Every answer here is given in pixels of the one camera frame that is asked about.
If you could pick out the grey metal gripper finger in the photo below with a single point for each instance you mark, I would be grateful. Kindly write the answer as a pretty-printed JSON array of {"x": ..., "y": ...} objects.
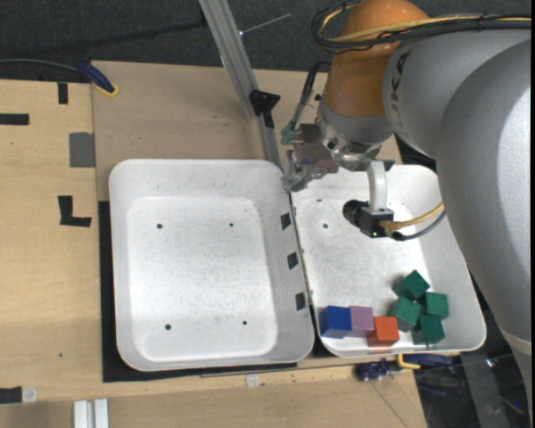
[
  {"x": 293, "y": 180},
  {"x": 314, "y": 173}
]

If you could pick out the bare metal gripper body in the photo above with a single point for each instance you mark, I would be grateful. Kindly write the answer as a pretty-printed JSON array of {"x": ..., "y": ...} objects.
[{"x": 321, "y": 147}]

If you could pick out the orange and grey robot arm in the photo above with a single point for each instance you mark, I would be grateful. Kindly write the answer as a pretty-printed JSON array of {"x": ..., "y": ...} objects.
[{"x": 472, "y": 118}]

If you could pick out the white plastic tray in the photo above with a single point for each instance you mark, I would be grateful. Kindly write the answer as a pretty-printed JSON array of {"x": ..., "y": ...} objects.
[
  {"x": 205, "y": 265},
  {"x": 356, "y": 265}
]

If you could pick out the blue cube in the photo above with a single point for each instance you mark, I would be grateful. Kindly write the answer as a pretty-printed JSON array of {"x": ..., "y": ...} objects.
[{"x": 336, "y": 320}]

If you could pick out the green cube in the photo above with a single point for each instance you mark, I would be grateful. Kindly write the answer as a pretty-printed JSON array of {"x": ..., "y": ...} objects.
[
  {"x": 429, "y": 329},
  {"x": 405, "y": 312},
  {"x": 413, "y": 283},
  {"x": 437, "y": 303}
]

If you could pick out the purple cube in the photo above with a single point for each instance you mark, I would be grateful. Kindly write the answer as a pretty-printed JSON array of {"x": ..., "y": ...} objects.
[{"x": 362, "y": 320}]

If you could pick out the orange cube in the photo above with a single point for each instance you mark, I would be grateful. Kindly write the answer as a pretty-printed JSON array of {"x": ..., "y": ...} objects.
[{"x": 384, "y": 330}]

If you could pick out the black cylinder on white bracket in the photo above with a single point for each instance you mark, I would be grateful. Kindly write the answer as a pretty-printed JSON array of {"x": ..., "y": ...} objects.
[{"x": 374, "y": 221}]

